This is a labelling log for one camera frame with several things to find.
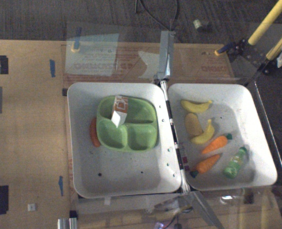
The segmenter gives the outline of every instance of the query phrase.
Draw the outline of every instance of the wooden surface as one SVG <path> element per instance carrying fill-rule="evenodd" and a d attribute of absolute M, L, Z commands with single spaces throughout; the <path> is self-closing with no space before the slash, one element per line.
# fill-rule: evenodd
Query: wooden surface
<path fill-rule="evenodd" d="M 60 50 L 61 42 L 0 41 L 10 72 L 0 75 L 0 186 L 9 186 L 9 211 L 0 215 L 0 228 L 54 229 L 58 218 L 69 217 Z M 50 59 L 56 63 L 54 78 Z M 27 211 L 30 203 L 36 211 Z"/>

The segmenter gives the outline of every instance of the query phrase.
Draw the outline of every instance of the green divided bowl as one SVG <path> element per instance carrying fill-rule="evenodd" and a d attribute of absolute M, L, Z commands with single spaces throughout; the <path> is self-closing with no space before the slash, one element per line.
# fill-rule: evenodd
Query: green divided bowl
<path fill-rule="evenodd" d="M 154 106 L 148 101 L 128 97 L 125 123 L 118 128 L 111 121 L 115 96 L 105 97 L 97 109 L 97 137 L 107 148 L 122 152 L 144 152 L 157 142 L 158 125 Z"/>

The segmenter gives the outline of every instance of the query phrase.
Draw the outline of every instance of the green bottle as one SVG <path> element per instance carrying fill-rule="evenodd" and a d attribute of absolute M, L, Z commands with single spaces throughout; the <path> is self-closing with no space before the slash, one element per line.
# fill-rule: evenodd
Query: green bottle
<path fill-rule="evenodd" d="M 240 167 L 244 163 L 244 157 L 247 154 L 247 149 L 245 147 L 240 147 L 239 151 L 234 155 L 228 166 L 223 170 L 223 174 L 227 178 L 235 178 L 240 170 Z"/>

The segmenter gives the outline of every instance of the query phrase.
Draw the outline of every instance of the black wire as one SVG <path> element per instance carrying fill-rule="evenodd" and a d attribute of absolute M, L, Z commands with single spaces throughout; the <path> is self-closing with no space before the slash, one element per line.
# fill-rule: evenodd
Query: black wire
<path fill-rule="evenodd" d="M 169 226 L 174 222 L 174 220 L 176 219 L 176 217 L 177 217 L 177 216 L 174 216 L 174 217 L 172 218 L 172 220 L 170 221 L 170 223 L 169 223 L 166 227 L 163 227 L 163 229 L 169 228 Z"/>
<path fill-rule="evenodd" d="M 175 0 L 176 1 L 176 13 L 174 18 L 171 20 L 169 28 L 167 26 L 165 26 L 161 21 L 159 21 L 158 19 L 156 19 L 150 12 L 149 10 L 146 8 L 146 6 L 144 5 L 143 0 L 139 0 L 140 4 L 142 5 L 143 9 L 145 10 L 145 12 L 155 21 L 157 22 L 160 26 L 162 26 L 164 29 L 172 31 L 173 28 L 173 21 L 175 21 L 178 18 L 178 14 L 179 14 L 179 0 Z"/>

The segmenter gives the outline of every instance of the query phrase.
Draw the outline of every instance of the small white block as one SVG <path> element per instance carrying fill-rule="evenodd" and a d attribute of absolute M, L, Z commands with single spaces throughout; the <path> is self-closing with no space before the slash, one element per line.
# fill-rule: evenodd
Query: small white block
<path fill-rule="evenodd" d="M 36 204 L 28 204 L 27 210 L 28 211 L 35 211 L 36 210 Z"/>

